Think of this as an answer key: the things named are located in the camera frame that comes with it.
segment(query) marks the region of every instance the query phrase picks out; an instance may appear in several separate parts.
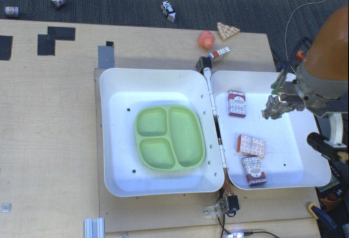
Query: toy fruit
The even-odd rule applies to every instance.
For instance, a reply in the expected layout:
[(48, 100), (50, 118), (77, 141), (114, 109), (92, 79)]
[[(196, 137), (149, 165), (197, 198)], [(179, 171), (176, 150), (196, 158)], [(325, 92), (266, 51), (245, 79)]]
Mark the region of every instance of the toy fruit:
[(210, 49), (215, 41), (214, 35), (210, 31), (203, 31), (200, 33), (197, 42), (200, 47)]

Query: white tray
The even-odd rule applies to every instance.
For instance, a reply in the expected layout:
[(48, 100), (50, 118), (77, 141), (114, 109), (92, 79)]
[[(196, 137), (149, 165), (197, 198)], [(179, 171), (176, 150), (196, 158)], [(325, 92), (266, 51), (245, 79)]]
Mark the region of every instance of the white tray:
[[(331, 177), (326, 159), (306, 142), (311, 132), (318, 132), (312, 113), (307, 110), (283, 114), (282, 118), (265, 120), (265, 109), (270, 85), (278, 73), (218, 71), (212, 76), (214, 99), (231, 181), (241, 189), (324, 186)], [(288, 74), (287, 80), (294, 75)], [(245, 118), (228, 115), (229, 90), (241, 91), (246, 96)], [(236, 151), (238, 136), (262, 139), (266, 154), (261, 159), (267, 183), (249, 187), (241, 164), (246, 157)]]
[[(112, 68), (100, 77), (107, 189), (119, 197), (217, 191), (224, 181), (215, 125), (204, 77), (191, 70)], [(148, 106), (180, 104), (200, 120), (206, 156), (196, 168), (155, 171), (138, 154), (134, 122)]]
[[(246, 134), (267, 142), (262, 159), (267, 183), (256, 188), (323, 186), (330, 179), (328, 163), (306, 143), (307, 135), (317, 131), (313, 115), (304, 110), (275, 121), (261, 115), (277, 75), (216, 72), (212, 77), (230, 179), (239, 188), (251, 188), (242, 169), (243, 156), (236, 152), (238, 135)], [(214, 192), (221, 188), (224, 173), (208, 88), (201, 74), (191, 70), (112, 68), (102, 73), (100, 90), (105, 184), (112, 194), (134, 197)], [(245, 118), (228, 116), (228, 90), (245, 92)], [(142, 163), (135, 140), (135, 117), (141, 109), (159, 104), (185, 105), (198, 115), (206, 156), (197, 168), (155, 171)]]

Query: green divided plate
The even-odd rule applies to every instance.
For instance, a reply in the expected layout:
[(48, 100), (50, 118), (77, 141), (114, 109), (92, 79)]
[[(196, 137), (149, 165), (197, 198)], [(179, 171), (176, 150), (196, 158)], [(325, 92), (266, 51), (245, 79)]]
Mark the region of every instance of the green divided plate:
[(205, 145), (196, 114), (181, 105), (159, 105), (142, 109), (136, 116), (136, 142), (143, 163), (161, 171), (198, 166)]

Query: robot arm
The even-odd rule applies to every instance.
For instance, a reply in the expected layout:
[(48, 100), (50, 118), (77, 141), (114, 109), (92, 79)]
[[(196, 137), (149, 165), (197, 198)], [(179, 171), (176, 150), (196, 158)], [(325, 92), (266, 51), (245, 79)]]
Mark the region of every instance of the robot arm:
[[(327, 19), (311, 45), (306, 59), (299, 65), (296, 79), (287, 82), (288, 68), (303, 43), (299, 42), (296, 45), (287, 67), (272, 84), (272, 94), (275, 96), (268, 97), (266, 108), (262, 110), (265, 119), (281, 118), (285, 112), (295, 109), (302, 111), (307, 108), (317, 117), (335, 120), (335, 114), (327, 111), (326, 104), (348, 92), (348, 12), (349, 7), (346, 6)], [(335, 122), (331, 122), (331, 127), (336, 127)], [(340, 152), (346, 151), (344, 158), (340, 158), (347, 161), (348, 148), (340, 147), (341, 138), (338, 141), (338, 138), (332, 135), (335, 134), (331, 134), (330, 140), (326, 140), (317, 133), (311, 133), (307, 141), (330, 159), (338, 158)]]

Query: white cable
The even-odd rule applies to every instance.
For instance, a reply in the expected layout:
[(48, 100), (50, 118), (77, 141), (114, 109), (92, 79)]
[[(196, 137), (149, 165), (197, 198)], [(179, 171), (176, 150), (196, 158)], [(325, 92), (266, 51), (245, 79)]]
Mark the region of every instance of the white cable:
[(324, 3), (326, 0), (322, 0), (322, 1), (318, 1), (318, 2), (309, 2), (309, 3), (305, 3), (305, 4), (302, 4), (301, 6), (298, 6), (297, 8), (295, 8), (295, 10), (293, 10), (290, 18), (288, 19), (288, 22), (287, 22), (287, 25), (286, 25), (286, 29), (285, 29), (285, 55), (286, 55), (286, 59), (289, 61), (290, 59), (288, 58), (288, 54), (287, 54), (287, 44), (286, 44), (286, 37), (287, 37), (287, 29), (288, 29), (288, 25), (290, 24), (291, 22), (291, 19), (292, 19), (292, 16), (293, 14), (301, 7), (303, 6), (306, 6), (306, 5), (312, 5), (312, 4), (321, 4), (321, 3)]

